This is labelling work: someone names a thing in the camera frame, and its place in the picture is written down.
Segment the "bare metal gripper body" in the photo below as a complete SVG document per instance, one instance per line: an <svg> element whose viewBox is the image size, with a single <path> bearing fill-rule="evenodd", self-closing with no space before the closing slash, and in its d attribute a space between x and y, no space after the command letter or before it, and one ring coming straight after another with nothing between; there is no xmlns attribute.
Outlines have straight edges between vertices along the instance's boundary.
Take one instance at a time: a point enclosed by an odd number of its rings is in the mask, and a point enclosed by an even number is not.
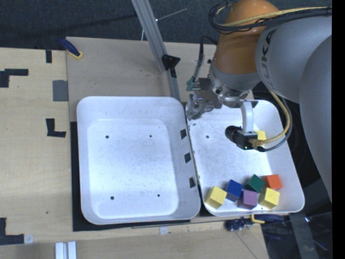
<svg viewBox="0 0 345 259"><path fill-rule="evenodd" d="M191 95L193 110L213 110L223 105L240 107L251 91L251 80L246 77L198 78Z"/></svg>

